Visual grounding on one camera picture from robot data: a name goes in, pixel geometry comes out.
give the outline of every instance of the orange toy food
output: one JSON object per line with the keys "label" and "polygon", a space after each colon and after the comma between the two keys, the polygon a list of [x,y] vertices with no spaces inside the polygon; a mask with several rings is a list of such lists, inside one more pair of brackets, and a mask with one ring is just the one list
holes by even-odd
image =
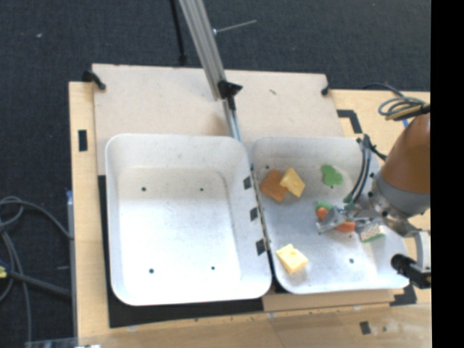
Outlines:
{"label": "orange toy food", "polygon": [[272,197],[277,202],[282,202],[286,193],[286,187],[280,185],[283,175],[277,170],[271,170],[268,176],[260,184],[260,190],[266,196]]}
{"label": "orange toy food", "polygon": [[355,231],[355,222],[343,222],[341,225],[337,226],[336,229],[342,232],[354,232]]}
{"label": "orange toy food", "polygon": [[322,222],[326,217],[328,210],[325,207],[319,207],[316,210],[316,214],[318,215],[319,220]]}

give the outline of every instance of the black cable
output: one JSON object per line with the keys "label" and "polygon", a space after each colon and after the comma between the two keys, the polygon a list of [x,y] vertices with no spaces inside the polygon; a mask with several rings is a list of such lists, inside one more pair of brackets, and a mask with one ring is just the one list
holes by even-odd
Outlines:
{"label": "black cable", "polygon": [[373,153],[375,153],[381,160],[383,160],[383,161],[386,160],[386,158],[387,158],[386,154],[383,154],[383,153],[379,152],[379,151],[377,150],[377,146],[376,146],[376,145],[372,145],[372,144],[371,144],[371,145],[370,145],[370,150],[371,150]]}
{"label": "black cable", "polygon": [[384,84],[384,83],[371,83],[371,84],[364,86],[363,89],[374,88],[374,87],[385,88],[387,90],[393,91],[398,96],[404,96],[403,93],[399,91],[398,89],[396,89],[395,87],[389,84]]}
{"label": "black cable", "polygon": [[[1,236],[4,240],[4,243],[6,244],[7,247],[9,247],[13,255],[19,274],[24,275],[20,257],[18,256],[16,252],[15,246],[12,240],[10,239],[9,234],[5,231],[1,234]],[[32,312],[30,310],[30,295],[29,295],[28,284],[24,281],[22,282],[22,290],[24,291],[24,298],[25,298],[25,304],[26,304],[26,315],[28,319],[28,341],[32,341]]]}
{"label": "black cable", "polygon": [[[19,208],[16,211],[16,213],[13,214],[13,216],[11,216],[10,219],[4,220],[1,217],[1,209],[9,205],[16,205],[16,206],[19,206]],[[7,248],[9,260],[10,260],[9,266],[11,267],[11,270],[12,270],[12,274],[10,275],[9,284],[6,287],[5,291],[2,293],[2,295],[0,295],[0,302],[3,301],[8,295],[8,293],[11,291],[14,278],[16,278],[18,281],[22,283],[22,289],[25,295],[26,314],[27,314],[27,319],[28,319],[28,341],[32,341],[32,313],[31,313],[31,308],[30,308],[30,294],[29,294],[28,282],[31,282],[32,284],[38,287],[41,287],[42,289],[53,291],[58,294],[66,294],[66,296],[68,296],[68,293],[62,288],[50,285],[48,283],[44,283],[43,281],[36,280],[24,274],[24,271],[22,269],[22,264],[20,261],[20,257],[16,251],[13,241],[9,237],[8,231],[14,228],[18,220],[23,215],[26,207],[31,207],[39,211],[43,215],[47,216],[47,218],[50,219],[53,222],[53,224],[55,224],[56,227],[58,227],[58,229],[66,236],[67,239],[73,240],[73,237],[66,231],[65,227],[58,221],[58,219],[56,219],[49,211],[47,211],[43,207],[37,204],[34,204],[32,202],[22,200],[15,196],[8,196],[0,200],[0,235],[4,242],[5,247]]]}
{"label": "black cable", "polygon": [[355,191],[357,190],[357,187],[361,184],[361,181],[363,180],[363,173],[365,169],[365,163],[366,163],[366,151],[365,148],[362,148],[362,164],[361,164],[361,171],[360,174],[357,177],[357,181],[351,192],[349,193],[351,197],[355,195]]}
{"label": "black cable", "polygon": [[[3,240],[4,245],[5,245],[5,247],[7,248],[7,251],[8,251],[9,264],[10,264],[11,268],[13,270],[15,270],[15,261],[13,260],[13,253],[12,253],[11,249],[8,247],[7,243],[5,242],[3,234],[1,236],[1,239]],[[13,279],[10,278],[9,281],[8,281],[7,287],[5,288],[4,292],[0,295],[0,303],[3,301],[3,299],[5,299],[7,297],[7,295],[9,293],[9,291],[11,290],[12,286],[13,286]]]}
{"label": "black cable", "polygon": [[359,187],[359,190],[358,190],[356,196],[353,197],[353,202],[356,202],[360,198],[361,193],[363,192],[363,189],[365,187],[365,182],[368,179],[369,168],[370,168],[370,156],[367,158],[367,162],[366,162],[366,166],[365,166],[365,172],[364,172],[364,175],[362,177],[362,183],[361,183],[361,185]]}
{"label": "black cable", "polygon": [[[408,109],[412,109],[417,106],[421,106],[419,113],[414,112],[414,113],[405,115],[404,117],[398,117],[398,118],[393,117],[392,119],[395,121],[400,121],[400,120],[404,120],[405,118],[415,117],[420,113],[430,112],[430,105],[429,104],[426,105],[426,103],[422,99],[415,98],[413,96],[405,96],[401,91],[399,91],[398,89],[396,89],[395,87],[391,85],[383,84],[383,83],[372,83],[372,84],[364,86],[364,89],[372,88],[372,87],[385,88],[387,90],[392,91],[396,95],[395,98],[389,99],[383,102],[379,106],[378,113],[382,116],[391,117],[397,112],[404,112]],[[384,108],[386,107],[386,105],[391,104],[391,103],[393,105],[391,105],[390,108],[388,108],[388,110],[385,111]]]}
{"label": "black cable", "polygon": [[18,210],[18,212],[16,213],[16,215],[13,218],[11,218],[11,219],[9,219],[9,220],[7,220],[5,222],[0,217],[0,231],[3,230],[7,226],[15,224],[17,222],[17,220],[23,214],[24,206],[27,206],[27,207],[32,207],[33,209],[36,209],[39,212],[41,212],[42,214],[44,214],[45,216],[47,216],[58,227],[58,229],[60,229],[61,232],[63,232],[63,234],[69,240],[73,239],[73,237],[66,231],[63,224],[61,224],[58,221],[58,219],[56,219],[49,211],[47,211],[43,207],[41,207],[41,206],[39,206],[37,204],[34,204],[32,202],[21,200],[20,198],[15,197],[15,196],[8,196],[8,197],[5,197],[4,199],[0,200],[0,209],[1,209],[2,206],[11,205],[11,204],[20,205],[20,209]]}

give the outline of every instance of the cable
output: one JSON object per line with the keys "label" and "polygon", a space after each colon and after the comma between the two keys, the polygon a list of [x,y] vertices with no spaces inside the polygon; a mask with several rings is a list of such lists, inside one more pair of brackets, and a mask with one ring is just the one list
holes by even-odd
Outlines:
{"label": "cable", "polygon": [[[9,205],[19,205],[19,208],[9,219],[4,220],[1,217],[1,209]],[[11,240],[8,234],[8,231],[14,228],[18,220],[23,215],[26,207],[33,208],[39,211],[40,213],[42,213],[43,215],[47,216],[47,218],[50,219],[53,222],[53,224],[55,224],[56,227],[58,227],[58,229],[66,236],[68,240],[73,240],[73,237],[69,234],[69,232],[66,231],[63,224],[61,224],[58,221],[58,219],[56,219],[49,211],[47,211],[43,207],[37,204],[34,204],[32,202],[22,200],[15,196],[8,196],[0,200],[0,235],[1,235],[1,239],[4,242],[5,247],[7,248],[8,255],[9,255],[9,266],[11,268],[11,270],[9,270],[10,281],[7,287],[5,288],[5,290],[3,291],[3,293],[0,295],[0,302],[2,302],[7,297],[8,293],[11,291],[14,278],[16,278],[18,281],[21,281],[22,289],[24,291],[24,296],[25,296],[25,306],[26,306],[26,314],[27,314],[27,320],[28,320],[28,341],[32,341],[32,312],[30,308],[30,294],[29,294],[28,282],[35,286],[41,287],[42,289],[53,291],[58,294],[64,294],[67,296],[69,294],[67,293],[66,290],[62,288],[50,285],[48,283],[44,283],[43,281],[36,280],[24,274],[24,271],[22,269],[22,264],[20,261],[20,257],[16,251],[13,241]]]}
{"label": "cable", "polygon": [[0,231],[2,231],[7,226],[14,225],[17,222],[17,220],[21,217],[21,215],[23,214],[24,206],[28,206],[28,207],[32,207],[33,209],[38,210],[39,212],[41,212],[42,214],[47,216],[58,227],[58,229],[60,229],[61,232],[63,232],[63,234],[69,240],[73,240],[73,237],[66,231],[63,224],[61,224],[58,221],[58,219],[56,219],[49,211],[47,211],[43,207],[41,207],[41,206],[39,206],[37,204],[34,204],[32,202],[21,200],[20,198],[15,197],[15,196],[8,196],[8,197],[5,197],[4,199],[0,200],[0,209],[1,209],[2,206],[11,205],[11,204],[21,205],[21,207],[20,207],[20,209],[18,210],[18,212],[16,213],[16,215],[14,217],[12,217],[11,219],[9,219],[9,220],[7,220],[5,222],[1,219],[1,216],[0,216]]}
{"label": "cable", "polygon": [[372,143],[367,134],[364,134],[364,139],[358,138],[357,142],[361,145],[362,149],[362,163],[361,171],[357,177],[357,181],[350,193],[344,198],[344,202],[347,204],[346,207],[351,207],[360,198],[361,193],[365,187],[365,182],[368,179],[370,160],[371,160],[371,147]]}
{"label": "cable", "polygon": [[[12,240],[9,237],[9,234],[5,231],[1,234],[3,241],[7,248],[9,248],[10,252],[13,255],[14,261],[16,262],[17,269],[21,275],[24,275],[22,270],[22,265],[20,261],[20,257],[18,256],[15,246]],[[26,304],[26,315],[28,319],[28,341],[32,341],[32,312],[30,310],[30,295],[29,295],[29,288],[26,282],[22,282],[22,289],[24,291],[24,298]]]}
{"label": "cable", "polygon": [[370,143],[370,150],[375,153],[381,160],[385,161],[387,156],[377,150],[377,145]]}
{"label": "cable", "polygon": [[[372,83],[366,85],[364,89],[372,87],[382,87],[392,91],[396,97],[382,102],[378,108],[378,113],[385,116],[387,120],[400,121],[410,117],[426,114],[430,112],[430,104],[414,96],[405,96],[401,91],[393,86],[383,83]],[[392,104],[387,111],[384,108]]]}

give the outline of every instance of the wooden board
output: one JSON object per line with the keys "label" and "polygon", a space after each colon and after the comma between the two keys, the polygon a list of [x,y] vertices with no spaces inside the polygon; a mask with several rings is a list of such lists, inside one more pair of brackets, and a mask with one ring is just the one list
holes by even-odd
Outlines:
{"label": "wooden board", "polygon": [[[104,261],[102,247],[102,233],[99,211],[99,193],[96,181],[97,166],[96,166],[96,142],[94,129],[94,86],[90,83],[70,83],[70,137],[72,147],[72,190],[74,193],[75,203],[75,246],[76,246],[76,282],[77,282],[77,311],[78,311],[78,335],[79,336],[94,336],[101,334],[110,334],[111,336],[127,335],[127,328],[110,329],[108,324],[107,312],[107,295],[104,279]],[[350,91],[346,91],[346,96],[350,95]],[[336,107],[354,108],[356,102],[344,104],[344,94],[333,94]],[[362,112],[356,108],[359,117]],[[368,132],[366,124],[363,124],[365,131]],[[85,130],[88,137],[88,149],[84,152],[79,152],[78,131]],[[375,143],[381,145],[380,137],[375,140]],[[393,291],[380,294],[373,292],[361,293],[361,295],[345,294],[335,297],[333,294],[321,296],[320,299],[313,305],[306,308],[312,308],[314,311],[326,310],[327,307],[337,307],[337,310],[352,310],[352,305],[364,305],[366,303],[375,303],[374,305],[388,305],[388,302],[393,298]],[[289,302],[280,302],[280,306]],[[270,309],[277,310],[276,301]],[[303,305],[297,305],[298,308],[305,308]],[[157,331],[160,329],[174,328],[182,331],[188,326],[209,326],[215,324],[224,324],[230,322],[249,322],[253,320],[267,320],[266,313],[258,313],[252,315],[223,317],[223,318],[205,318],[195,321],[181,320],[170,321],[166,323],[148,324],[139,326],[138,331]],[[178,333],[171,332],[171,337],[177,336]],[[234,347],[234,333],[230,335],[230,341],[227,347]]]}
{"label": "wooden board", "polygon": [[[229,136],[223,102],[212,98],[203,69],[93,65],[107,86],[94,91],[99,174],[104,150],[120,133]],[[236,97],[245,144],[263,136],[343,136],[334,103],[320,91],[325,75],[226,71],[243,86]]]}

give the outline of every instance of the metal pole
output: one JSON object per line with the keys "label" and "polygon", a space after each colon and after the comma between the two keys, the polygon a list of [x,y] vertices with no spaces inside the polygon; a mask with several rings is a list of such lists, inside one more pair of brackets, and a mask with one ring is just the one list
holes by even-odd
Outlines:
{"label": "metal pole", "polygon": [[[179,0],[183,14],[185,15],[188,29],[194,40],[196,52],[202,63],[213,97],[224,99],[219,91],[219,83],[227,81],[223,63],[221,61],[215,36],[208,19],[203,0]],[[236,116],[235,107],[231,102],[224,101],[224,113],[231,136],[241,141],[240,128]]]}
{"label": "metal pole", "polygon": [[74,232],[74,200],[71,190],[66,192],[67,196],[67,227],[72,238],[70,240],[70,271],[71,271],[71,297],[72,297],[72,329],[74,336],[78,335],[78,307],[75,280],[75,232]]}

